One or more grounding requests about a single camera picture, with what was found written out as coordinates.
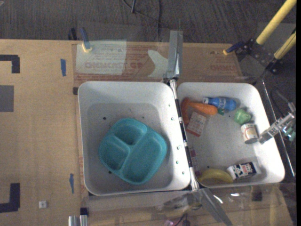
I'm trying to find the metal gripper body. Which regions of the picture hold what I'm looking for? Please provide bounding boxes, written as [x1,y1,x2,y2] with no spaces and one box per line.
[274,104,296,136]

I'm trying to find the small white can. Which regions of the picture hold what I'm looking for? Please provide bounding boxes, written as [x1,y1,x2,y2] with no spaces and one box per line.
[240,123,259,145]

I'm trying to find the white and blue milk carton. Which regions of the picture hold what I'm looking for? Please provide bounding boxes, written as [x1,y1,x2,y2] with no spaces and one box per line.
[226,161,262,181]

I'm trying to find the white plastic tray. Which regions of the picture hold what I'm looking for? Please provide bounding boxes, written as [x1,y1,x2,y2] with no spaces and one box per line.
[77,81,191,196]
[176,82,286,189]

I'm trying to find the blue plastic bottle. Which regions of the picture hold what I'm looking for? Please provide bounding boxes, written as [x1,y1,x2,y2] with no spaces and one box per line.
[202,96,238,112]

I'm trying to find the yellow banana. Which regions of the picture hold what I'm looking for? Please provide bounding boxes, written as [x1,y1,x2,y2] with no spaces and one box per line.
[197,168,234,184]

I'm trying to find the orange carrot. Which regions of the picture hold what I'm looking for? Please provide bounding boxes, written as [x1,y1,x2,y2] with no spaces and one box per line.
[187,102,225,116]

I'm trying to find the red and white packet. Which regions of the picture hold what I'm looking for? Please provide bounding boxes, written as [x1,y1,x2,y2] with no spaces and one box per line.
[186,112,208,137]

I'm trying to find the pink and white packet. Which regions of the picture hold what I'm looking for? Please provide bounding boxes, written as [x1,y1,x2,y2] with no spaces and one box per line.
[189,147,201,176]

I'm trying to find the orange sausage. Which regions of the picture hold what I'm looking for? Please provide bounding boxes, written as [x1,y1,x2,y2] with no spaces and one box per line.
[180,97,190,127]

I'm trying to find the brown cardboard board red print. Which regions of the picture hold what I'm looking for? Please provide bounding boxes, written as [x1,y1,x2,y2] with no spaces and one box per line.
[71,41,291,224]

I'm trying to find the teal divided plate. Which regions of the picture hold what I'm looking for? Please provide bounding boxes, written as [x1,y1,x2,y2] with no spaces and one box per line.
[98,118,168,186]

